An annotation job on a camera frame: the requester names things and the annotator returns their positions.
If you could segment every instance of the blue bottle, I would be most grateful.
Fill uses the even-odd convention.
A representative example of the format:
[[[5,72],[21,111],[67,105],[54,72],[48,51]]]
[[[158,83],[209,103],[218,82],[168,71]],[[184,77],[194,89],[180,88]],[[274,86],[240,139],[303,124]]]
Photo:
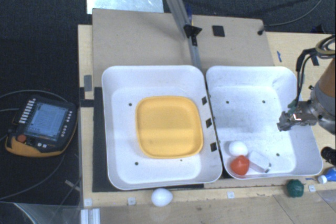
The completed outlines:
[[[318,181],[325,184],[328,181],[336,181],[336,167],[330,168],[326,174],[319,176]]]

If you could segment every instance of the white tray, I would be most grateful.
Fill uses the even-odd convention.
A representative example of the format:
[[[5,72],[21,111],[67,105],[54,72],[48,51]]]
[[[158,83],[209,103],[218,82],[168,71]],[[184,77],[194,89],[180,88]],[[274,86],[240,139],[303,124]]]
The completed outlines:
[[[203,74],[192,66],[115,66],[104,71],[102,91],[111,183],[131,190],[202,184],[217,180],[222,163],[206,98]],[[174,95],[190,98],[197,106],[204,135],[202,150],[190,157],[155,159],[140,149],[135,126],[135,108],[146,97]]]
[[[322,159],[310,126],[280,132],[277,122],[296,96],[296,77],[284,67],[216,66],[206,73],[216,131],[228,173],[238,179],[315,175]],[[268,158],[271,169],[251,168],[244,176],[233,173],[228,152],[231,141],[244,142],[250,151]]]

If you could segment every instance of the red tomato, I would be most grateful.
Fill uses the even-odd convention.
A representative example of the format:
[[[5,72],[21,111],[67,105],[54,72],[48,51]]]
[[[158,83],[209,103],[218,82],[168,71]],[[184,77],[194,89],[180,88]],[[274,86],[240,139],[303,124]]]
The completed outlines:
[[[230,164],[232,171],[240,176],[243,176],[247,173],[249,166],[250,161],[248,160],[248,158],[242,155],[235,158]]]

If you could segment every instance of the yellow oval lid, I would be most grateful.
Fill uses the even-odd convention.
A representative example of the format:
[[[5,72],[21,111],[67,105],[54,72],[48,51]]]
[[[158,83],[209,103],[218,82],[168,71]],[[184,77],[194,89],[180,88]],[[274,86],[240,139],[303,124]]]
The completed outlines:
[[[151,158],[182,158],[203,147],[201,119],[186,97],[142,99],[136,106],[136,134],[141,150]]]

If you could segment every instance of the emergency stop button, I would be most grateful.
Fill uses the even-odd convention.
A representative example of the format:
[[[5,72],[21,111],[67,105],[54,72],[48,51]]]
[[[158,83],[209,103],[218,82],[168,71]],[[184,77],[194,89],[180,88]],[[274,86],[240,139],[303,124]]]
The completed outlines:
[[[27,137],[26,137],[24,134],[20,134],[20,135],[16,138],[16,140],[18,140],[18,141],[21,142],[21,143],[25,143],[26,140],[27,140]]]

